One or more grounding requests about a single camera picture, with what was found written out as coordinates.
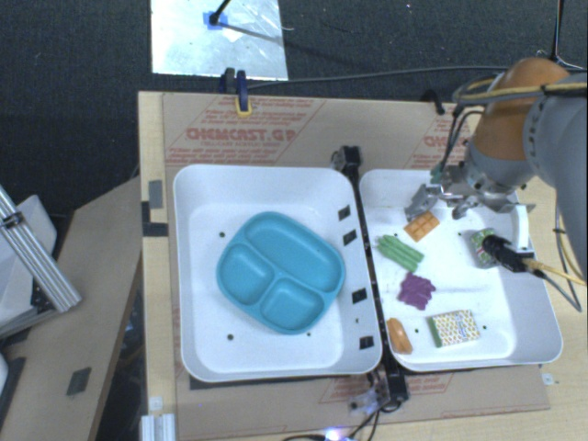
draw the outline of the blue tape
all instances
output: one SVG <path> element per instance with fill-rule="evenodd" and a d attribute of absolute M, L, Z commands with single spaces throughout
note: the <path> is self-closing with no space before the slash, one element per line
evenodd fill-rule
<path fill-rule="evenodd" d="M 206 27 L 208 29 L 219 30 L 219 29 L 222 29 L 221 25 L 228 25 L 229 24 L 228 17 L 224 13 L 221 13 L 220 17 L 219 17 L 219 24 L 218 25 L 211 25 L 210 24 L 210 16 L 211 15 L 214 15 L 213 11 L 206 11 L 202 14 L 202 19 L 204 20 L 204 24 L 206 25 Z"/>

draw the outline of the black floor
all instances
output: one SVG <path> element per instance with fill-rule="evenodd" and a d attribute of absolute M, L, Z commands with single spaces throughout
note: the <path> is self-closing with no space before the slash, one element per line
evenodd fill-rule
<path fill-rule="evenodd" d="M 557 0 L 279 4 L 283 26 L 294 28 L 284 33 L 289 76 L 301 78 L 508 66 L 550 50 Z M 560 38 L 562 57 L 584 67 L 587 10 L 588 0 L 565 1 Z M 38 194 L 50 213 L 63 214 L 106 193 L 138 163 L 137 92 L 216 89 L 216 80 L 152 74 L 150 38 L 150 0 L 0 0 L 0 185 L 15 201 Z M 261 93 L 419 99 L 432 88 L 448 100 L 481 74 L 281 85 Z M 141 355 L 123 356 L 127 366 L 115 377 L 102 439 L 136 436 Z M 117 404 L 124 413 L 112 412 Z"/>

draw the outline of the purple toy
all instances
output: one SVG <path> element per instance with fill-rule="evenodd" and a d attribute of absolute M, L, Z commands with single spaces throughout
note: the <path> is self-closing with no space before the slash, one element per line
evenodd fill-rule
<path fill-rule="evenodd" d="M 416 307 L 419 311 L 424 311 L 434 290 L 435 286 L 428 279 L 407 273 L 406 278 L 402 281 L 401 292 L 397 299 Z"/>

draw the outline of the blue plate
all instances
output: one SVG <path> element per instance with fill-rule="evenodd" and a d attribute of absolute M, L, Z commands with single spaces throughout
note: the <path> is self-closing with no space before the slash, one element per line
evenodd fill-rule
<path fill-rule="evenodd" d="M 217 265 L 217 282 L 227 299 L 283 334 L 300 334 L 319 321 L 344 279 L 338 252 L 277 212 L 248 220 Z"/>

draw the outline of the wooden board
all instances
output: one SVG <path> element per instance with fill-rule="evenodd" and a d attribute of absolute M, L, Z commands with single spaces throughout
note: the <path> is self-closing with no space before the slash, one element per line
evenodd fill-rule
<path fill-rule="evenodd" d="M 161 96 L 143 94 L 139 98 L 141 125 L 141 203 L 145 222 L 167 224 L 165 201 L 150 205 L 150 184 L 161 185 L 165 198 L 163 106 Z M 169 286 L 169 242 L 167 236 L 143 234 L 143 291 L 145 312 L 145 352 L 149 414 L 175 411 L 174 334 L 171 288 Z"/>
<path fill-rule="evenodd" d="M 139 195 L 134 179 L 75 212 L 59 266 L 83 300 L 6 349 L 26 362 L 1 440 L 96 437 L 140 280 Z M 85 390 L 66 395 L 73 373 L 87 368 Z"/>

